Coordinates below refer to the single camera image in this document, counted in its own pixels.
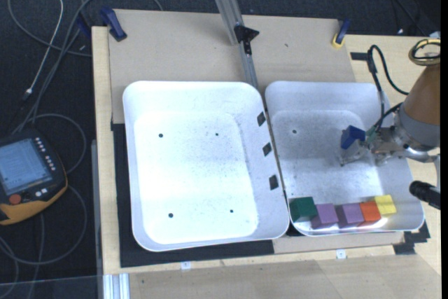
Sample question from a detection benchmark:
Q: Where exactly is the blue cube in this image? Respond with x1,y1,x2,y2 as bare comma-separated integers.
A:
340,125,367,151

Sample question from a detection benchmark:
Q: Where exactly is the purple cube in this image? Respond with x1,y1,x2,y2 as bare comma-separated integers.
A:
335,202,365,230
310,202,340,230

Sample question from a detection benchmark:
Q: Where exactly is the black cylinder on white bracket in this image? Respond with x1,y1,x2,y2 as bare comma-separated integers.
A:
402,144,442,211

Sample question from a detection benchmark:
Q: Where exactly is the orange cube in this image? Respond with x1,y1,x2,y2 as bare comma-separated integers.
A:
359,200,383,223

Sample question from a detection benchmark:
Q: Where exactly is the brown cardboard board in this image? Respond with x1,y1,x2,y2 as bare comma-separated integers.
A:
106,8,405,256

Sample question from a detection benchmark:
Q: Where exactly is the green cube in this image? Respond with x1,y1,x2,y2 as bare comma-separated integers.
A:
288,196,318,223

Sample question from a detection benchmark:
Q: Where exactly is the yellow cube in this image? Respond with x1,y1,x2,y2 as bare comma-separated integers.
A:
374,194,398,216

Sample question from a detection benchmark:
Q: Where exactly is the white plastic tray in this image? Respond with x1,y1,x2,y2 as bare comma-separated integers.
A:
121,80,291,253
263,80,426,237

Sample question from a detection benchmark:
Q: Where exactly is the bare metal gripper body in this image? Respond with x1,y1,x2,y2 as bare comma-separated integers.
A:
364,125,407,166

